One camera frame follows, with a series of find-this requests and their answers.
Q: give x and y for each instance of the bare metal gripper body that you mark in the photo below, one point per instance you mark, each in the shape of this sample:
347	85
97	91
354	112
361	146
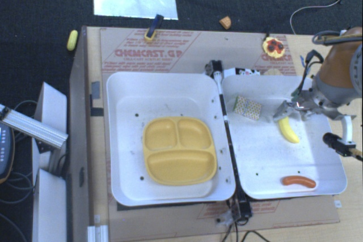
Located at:
317	103

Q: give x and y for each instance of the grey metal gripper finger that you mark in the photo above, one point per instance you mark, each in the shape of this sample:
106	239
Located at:
306	115
283	111

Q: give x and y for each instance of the yellow banana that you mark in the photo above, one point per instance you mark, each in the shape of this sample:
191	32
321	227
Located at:
288	133

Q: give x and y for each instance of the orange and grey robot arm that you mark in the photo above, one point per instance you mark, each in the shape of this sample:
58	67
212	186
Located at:
337	65

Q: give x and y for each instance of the patterned small carton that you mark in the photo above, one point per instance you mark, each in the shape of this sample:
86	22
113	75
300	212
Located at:
248	107

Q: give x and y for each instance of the beige bread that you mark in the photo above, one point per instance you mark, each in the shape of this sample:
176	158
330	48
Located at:
273	72

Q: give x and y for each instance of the white plastic tray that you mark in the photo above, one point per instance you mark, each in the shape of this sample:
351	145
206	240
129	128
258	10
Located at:
269	158
170	93

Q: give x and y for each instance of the thin black and white rod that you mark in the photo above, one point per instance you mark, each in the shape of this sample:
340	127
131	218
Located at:
227	122

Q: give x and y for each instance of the yellow pizza slice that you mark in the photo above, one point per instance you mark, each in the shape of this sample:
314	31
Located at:
273	47

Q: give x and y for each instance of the orange sausage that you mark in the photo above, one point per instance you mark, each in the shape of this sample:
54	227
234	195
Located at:
297	181

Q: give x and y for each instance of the tan biscuit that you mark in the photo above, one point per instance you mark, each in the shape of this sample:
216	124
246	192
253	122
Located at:
225	22

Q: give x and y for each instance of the yellow divided plate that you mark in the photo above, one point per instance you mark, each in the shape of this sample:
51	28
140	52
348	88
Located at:
178	150

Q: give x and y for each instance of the brown cardboard board red print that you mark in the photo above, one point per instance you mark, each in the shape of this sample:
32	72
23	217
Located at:
175	54

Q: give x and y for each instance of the yellow oblong toy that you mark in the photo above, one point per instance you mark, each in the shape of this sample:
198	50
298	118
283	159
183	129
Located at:
72	40

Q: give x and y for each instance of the black cylinder on white bracket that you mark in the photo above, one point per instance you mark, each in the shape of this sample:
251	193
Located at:
337	143

